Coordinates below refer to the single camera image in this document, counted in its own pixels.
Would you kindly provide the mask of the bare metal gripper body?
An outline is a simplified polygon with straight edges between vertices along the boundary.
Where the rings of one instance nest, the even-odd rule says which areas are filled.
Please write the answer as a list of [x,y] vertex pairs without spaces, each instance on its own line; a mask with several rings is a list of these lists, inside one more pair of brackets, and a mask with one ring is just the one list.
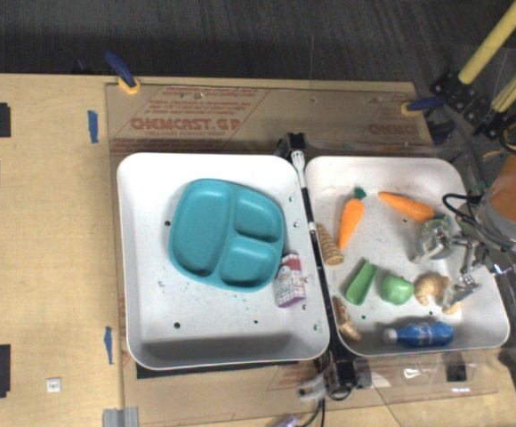
[[460,225],[460,230],[472,242],[472,266],[484,265],[493,275],[516,277],[516,242],[494,231],[482,233],[472,225]]

